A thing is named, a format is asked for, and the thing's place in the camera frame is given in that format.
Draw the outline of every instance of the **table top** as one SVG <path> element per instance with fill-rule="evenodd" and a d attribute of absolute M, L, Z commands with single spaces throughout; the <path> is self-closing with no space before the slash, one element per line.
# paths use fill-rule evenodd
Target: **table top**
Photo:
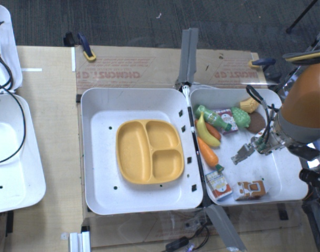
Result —
<path fill-rule="evenodd" d="M 84 220 L 73 49 L 18 46 L 17 50 L 21 68 L 26 68 L 17 94 L 29 104 L 47 190 L 36 205 L 14 210 L 13 232 L 6 237 L 4 251 L 68 251 L 68 234 L 80 232 Z M 289 246 L 298 251 L 313 250 L 315 242 L 301 203 L 294 203 L 289 210 L 294 211 L 295 220 L 288 226 L 240 234 L 247 249 L 261 251 L 268 246 L 268 251 L 280 251 Z M 238 214 L 246 216 L 244 209 L 238 210 Z M 215 244 L 220 247 L 220 237 L 213 237 L 206 246 L 210 249 Z M 125 245 L 97 248 L 96 251 L 127 249 L 161 251 L 164 244 Z M 218 251 L 228 250 L 223 246 Z"/>

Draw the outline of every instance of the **white plastic container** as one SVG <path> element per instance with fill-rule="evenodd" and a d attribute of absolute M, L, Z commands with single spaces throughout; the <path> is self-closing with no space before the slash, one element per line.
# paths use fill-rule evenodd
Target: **white plastic container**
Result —
<path fill-rule="evenodd" d="M 280 98 L 268 89 L 259 93 L 267 103 L 281 106 Z M 190 94 L 192 109 L 203 104 L 217 110 L 238 106 L 249 95 L 245 89 L 196 89 Z M 175 89 L 122 89 L 94 88 L 86 91 L 81 99 L 83 151 L 86 201 L 88 207 L 100 215 L 134 212 L 167 211 L 197 207 L 203 192 L 190 130 L 187 102 Z M 261 106 L 257 110 L 264 116 Z M 115 137 L 117 128 L 134 119 L 159 119 L 170 122 L 178 130 L 183 144 L 185 169 L 175 181 L 157 185 L 135 185 L 126 181 L 119 171 Z M 245 161 L 235 165 L 231 157 L 245 144 L 252 133 L 246 129 L 222 137 L 221 146 L 214 151 L 230 186 L 238 181 L 264 180 L 270 187 L 267 195 L 253 201 L 235 201 L 231 195 L 216 200 L 209 187 L 210 199 L 223 206 L 256 204 L 302 199 L 307 185 L 298 174 L 301 164 L 298 157 L 287 149 L 268 156 L 255 152 Z M 213 169 L 202 158 L 204 173 Z"/>
<path fill-rule="evenodd" d="M 9 11 L 0 5 L 0 53 L 14 78 L 12 93 L 22 84 L 18 53 Z M 8 74 L 0 64 L 0 84 Z M 0 213 L 34 205 L 44 196 L 46 183 L 33 122 L 27 102 L 15 95 L 22 105 L 26 120 L 23 147 L 11 159 L 0 163 Z M 24 135 L 23 115 L 19 105 L 6 91 L 0 93 L 0 161 L 13 154 Z"/>

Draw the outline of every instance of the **brown round object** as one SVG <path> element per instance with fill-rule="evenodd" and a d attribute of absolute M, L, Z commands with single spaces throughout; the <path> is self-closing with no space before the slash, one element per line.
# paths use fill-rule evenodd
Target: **brown round object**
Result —
<path fill-rule="evenodd" d="M 264 117 L 258 112 L 252 112 L 249 116 L 251 118 L 250 126 L 247 127 L 249 132 L 257 134 L 266 127 Z"/>

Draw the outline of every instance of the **yellow divided plate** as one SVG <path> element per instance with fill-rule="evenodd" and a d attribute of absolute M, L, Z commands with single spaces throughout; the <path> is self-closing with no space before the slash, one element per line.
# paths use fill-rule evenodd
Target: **yellow divided plate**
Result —
<path fill-rule="evenodd" d="M 173 181 L 184 169 L 179 134 L 162 120 L 124 122 L 117 130 L 116 153 L 122 175 L 136 184 Z"/>

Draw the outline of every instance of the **white lid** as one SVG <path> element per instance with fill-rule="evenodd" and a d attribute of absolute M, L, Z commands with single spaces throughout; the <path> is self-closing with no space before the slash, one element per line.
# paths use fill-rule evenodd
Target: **white lid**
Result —
<path fill-rule="evenodd" d="M 19 88 L 23 82 L 17 47 L 15 44 L 11 15 L 7 8 L 0 5 L 0 54 L 1 58 L 10 68 L 13 75 L 12 90 Z M 3 85 L 9 76 L 5 67 L 0 63 L 0 84 Z"/>

